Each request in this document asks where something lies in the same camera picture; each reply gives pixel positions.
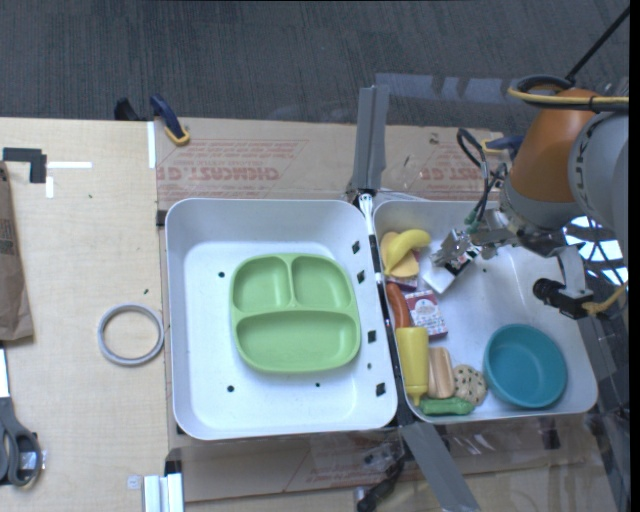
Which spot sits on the green divided plate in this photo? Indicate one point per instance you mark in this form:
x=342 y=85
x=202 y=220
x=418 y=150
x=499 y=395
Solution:
x=295 y=340

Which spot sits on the brown cardboard board red print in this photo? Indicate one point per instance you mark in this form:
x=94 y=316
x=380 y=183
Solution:
x=300 y=165

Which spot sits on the tan hot dog bun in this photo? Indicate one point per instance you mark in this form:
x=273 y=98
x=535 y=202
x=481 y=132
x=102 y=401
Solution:
x=441 y=372

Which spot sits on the chocolate chip biscuit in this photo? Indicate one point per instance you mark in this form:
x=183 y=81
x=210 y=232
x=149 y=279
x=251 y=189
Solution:
x=470 y=385

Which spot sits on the white tape roll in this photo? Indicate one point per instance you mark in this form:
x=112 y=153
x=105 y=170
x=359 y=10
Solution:
x=102 y=345

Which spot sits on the blue bowl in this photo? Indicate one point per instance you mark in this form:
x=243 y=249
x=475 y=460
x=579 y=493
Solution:
x=525 y=367

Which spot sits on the yellow mustard bottle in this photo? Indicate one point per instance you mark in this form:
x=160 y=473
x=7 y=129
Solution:
x=412 y=355

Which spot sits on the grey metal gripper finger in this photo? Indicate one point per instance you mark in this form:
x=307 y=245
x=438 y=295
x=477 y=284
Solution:
x=442 y=255
x=460 y=239

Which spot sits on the yellow banana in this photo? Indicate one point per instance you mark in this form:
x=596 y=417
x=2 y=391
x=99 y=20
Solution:
x=407 y=242

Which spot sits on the red sausage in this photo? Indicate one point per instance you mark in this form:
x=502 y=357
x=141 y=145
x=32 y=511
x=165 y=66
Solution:
x=398 y=305

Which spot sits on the white plastic tray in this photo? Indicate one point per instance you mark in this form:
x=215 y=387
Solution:
x=515 y=300
x=280 y=405

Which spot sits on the brown paper bag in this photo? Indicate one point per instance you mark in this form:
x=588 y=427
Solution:
x=12 y=280

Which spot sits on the red and white carton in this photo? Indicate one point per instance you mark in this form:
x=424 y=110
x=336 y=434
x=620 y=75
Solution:
x=426 y=312

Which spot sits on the white packet with black print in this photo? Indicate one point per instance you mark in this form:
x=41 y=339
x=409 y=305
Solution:
x=442 y=279

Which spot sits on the black cylinder on white bracket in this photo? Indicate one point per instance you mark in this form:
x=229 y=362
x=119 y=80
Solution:
x=565 y=299

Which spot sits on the green pickle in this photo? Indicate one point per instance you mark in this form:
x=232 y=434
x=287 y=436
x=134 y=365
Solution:
x=445 y=406

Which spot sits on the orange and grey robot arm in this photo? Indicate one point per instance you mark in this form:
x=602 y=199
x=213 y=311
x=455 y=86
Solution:
x=550 y=150

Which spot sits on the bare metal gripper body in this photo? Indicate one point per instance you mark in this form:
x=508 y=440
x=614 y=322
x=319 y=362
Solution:
x=505 y=235

